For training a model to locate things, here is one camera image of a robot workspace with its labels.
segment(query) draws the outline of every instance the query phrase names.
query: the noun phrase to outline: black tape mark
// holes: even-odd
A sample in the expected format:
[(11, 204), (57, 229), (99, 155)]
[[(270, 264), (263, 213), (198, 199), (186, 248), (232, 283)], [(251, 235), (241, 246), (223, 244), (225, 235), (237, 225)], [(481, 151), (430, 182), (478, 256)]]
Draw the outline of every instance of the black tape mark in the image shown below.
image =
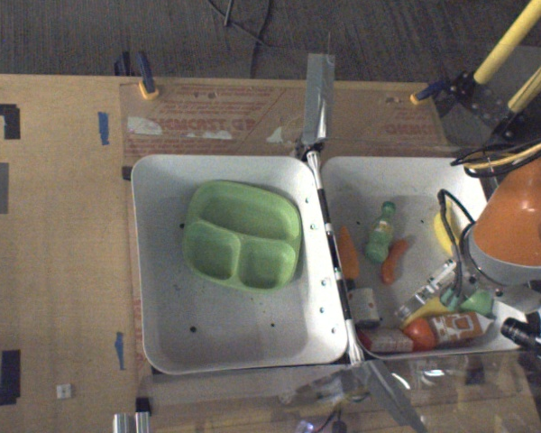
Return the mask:
[(0, 115), (4, 118), (4, 139), (20, 139), (20, 109), (16, 105), (0, 105)]
[(2, 352), (0, 366), (0, 406), (15, 404), (20, 398), (20, 350)]

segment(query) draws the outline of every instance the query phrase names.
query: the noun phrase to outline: green bottle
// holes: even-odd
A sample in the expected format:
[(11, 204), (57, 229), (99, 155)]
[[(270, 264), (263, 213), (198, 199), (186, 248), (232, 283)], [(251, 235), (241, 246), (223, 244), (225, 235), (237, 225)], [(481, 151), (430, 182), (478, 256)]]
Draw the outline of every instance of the green bottle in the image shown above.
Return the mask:
[(369, 242), (364, 248), (364, 253), (374, 263), (383, 263), (389, 255), (389, 246), (393, 239), (393, 225), (391, 219), (395, 215), (395, 204), (384, 202), (379, 216), (372, 224), (369, 234)]

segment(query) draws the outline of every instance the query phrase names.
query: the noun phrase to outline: white tray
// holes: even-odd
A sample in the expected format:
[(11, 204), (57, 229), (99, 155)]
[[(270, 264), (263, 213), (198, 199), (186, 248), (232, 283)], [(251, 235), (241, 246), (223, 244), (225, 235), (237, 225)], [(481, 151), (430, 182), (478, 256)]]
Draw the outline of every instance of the white tray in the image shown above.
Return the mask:
[[(481, 183), (451, 167), (451, 159), (403, 157), (336, 157), (321, 170), (326, 199), (336, 233), (345, 225), (359, 253), (361, 275), (357, 287), (374, 290), (383, 327), (400, 323), (395, 311), (407, 301), (448, 256), (436, 240), (433, 219), (439, 211), (437, 193), (449, 190), (476, 219), (486, 204)], [(380, 267), (362, 254), (371, 223), (381, 214), (381, 205), (391, 200), (397, 206), (395, 238), (406, 237), (410, 247), (400, 261), (398, 278), (392, 285), (380, 279)], [(463, 215), (461, 226), (466, 221)], [(525, 320), (525, 315), (499, 303), (494, 304), (494, 322), (486, 335), (469, 345), (426, 353), (375, 355), (381, 358), (409, 358), (425, 355), (458, 355), (518, 348), (500, 334), (506, 318)]]
[[(247, 293), (193, 276), (182, 257), (188, 203), (200, 184), (234, 180), (290, 199), (303, 244), (292, 283)], [(184, 374), (328, 364), (347, 347), (333, 265), (310, 169), (290, 157), (152, 155), (132, 173), (149, 362)]]

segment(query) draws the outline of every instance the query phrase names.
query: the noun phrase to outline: blue tape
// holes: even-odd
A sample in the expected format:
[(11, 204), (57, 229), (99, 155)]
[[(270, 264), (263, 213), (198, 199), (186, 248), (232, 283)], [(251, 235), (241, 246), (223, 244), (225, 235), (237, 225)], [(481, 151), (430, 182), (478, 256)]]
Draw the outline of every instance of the blue tape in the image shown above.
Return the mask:
[(116, 355), (118, 356), (118, 364), (120, 370), (124, 370), (124, 334), (122, 332), (116, 332), (115, 340)]
[(98, 113), (98, 131), (100, 132), (100, 140), (103, 146), (110, 144), (108, 141), (108, 135), (110, 130), (108, 129), (108, 114), (106, 112)]

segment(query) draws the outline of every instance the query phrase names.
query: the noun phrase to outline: yellow pole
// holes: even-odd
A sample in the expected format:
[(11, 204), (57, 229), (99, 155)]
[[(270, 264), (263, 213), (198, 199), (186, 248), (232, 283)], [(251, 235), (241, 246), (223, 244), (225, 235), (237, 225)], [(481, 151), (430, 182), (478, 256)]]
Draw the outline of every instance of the yellow pole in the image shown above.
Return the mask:
[(541, 0), (531, 0), (487, 59), (475, 71), (473, 75), (475, 82), (480, 85), (487, 84), (540, 18)]
[(541, 68), (519, 89), (509, 100), (507, 107), (515, 114), (520, 113), (527, 105), (541, 93)]

